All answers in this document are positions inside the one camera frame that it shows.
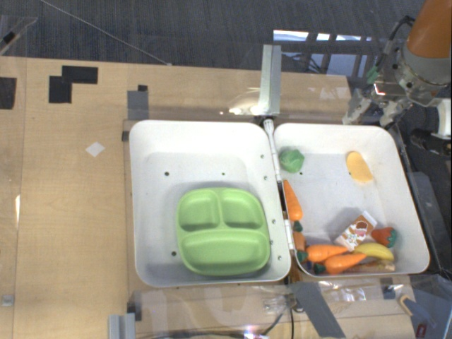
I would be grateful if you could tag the thin black and white rod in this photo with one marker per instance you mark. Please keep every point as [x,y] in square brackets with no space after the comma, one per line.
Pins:
[273,150]

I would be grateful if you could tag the red toy strawberry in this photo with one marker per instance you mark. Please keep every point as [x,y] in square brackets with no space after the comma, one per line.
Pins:
[385,237]

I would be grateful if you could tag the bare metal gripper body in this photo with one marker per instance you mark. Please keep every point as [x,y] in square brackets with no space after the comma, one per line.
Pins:
[406,88]

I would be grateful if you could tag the orange toy carrot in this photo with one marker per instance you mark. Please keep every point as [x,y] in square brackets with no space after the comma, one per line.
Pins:
[292,201]
[344,262]
[298,240]
[325,252]

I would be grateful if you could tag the beige toy bread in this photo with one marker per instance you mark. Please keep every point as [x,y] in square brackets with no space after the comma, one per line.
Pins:
[374,267]

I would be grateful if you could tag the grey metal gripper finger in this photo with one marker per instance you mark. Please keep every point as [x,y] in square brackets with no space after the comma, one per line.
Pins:
[356,106]
[390,113]

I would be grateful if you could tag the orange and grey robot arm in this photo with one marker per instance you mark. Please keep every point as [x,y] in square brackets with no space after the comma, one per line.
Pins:
[431,30]

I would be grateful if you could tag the yellow toy bread slice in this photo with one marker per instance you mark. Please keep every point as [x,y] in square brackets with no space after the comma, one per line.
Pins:
[359,168]

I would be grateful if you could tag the yellow banana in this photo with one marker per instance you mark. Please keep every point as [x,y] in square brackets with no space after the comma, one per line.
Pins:
[376,250]

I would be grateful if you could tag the green toy broccoli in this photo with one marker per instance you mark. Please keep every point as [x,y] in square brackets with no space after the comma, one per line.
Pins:
[291,159]

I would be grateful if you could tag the brown and white carton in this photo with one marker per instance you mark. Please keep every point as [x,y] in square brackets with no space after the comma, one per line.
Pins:
[356,231]

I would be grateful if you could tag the black cylinder on white bracket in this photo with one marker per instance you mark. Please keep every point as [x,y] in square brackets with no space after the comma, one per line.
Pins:
[444,118]

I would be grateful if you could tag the green divided plate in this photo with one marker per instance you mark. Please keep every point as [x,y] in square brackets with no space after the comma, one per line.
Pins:
[222,238]

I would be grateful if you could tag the white plastic tray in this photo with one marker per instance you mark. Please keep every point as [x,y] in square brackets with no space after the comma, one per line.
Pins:
[197,154]
[339,196]

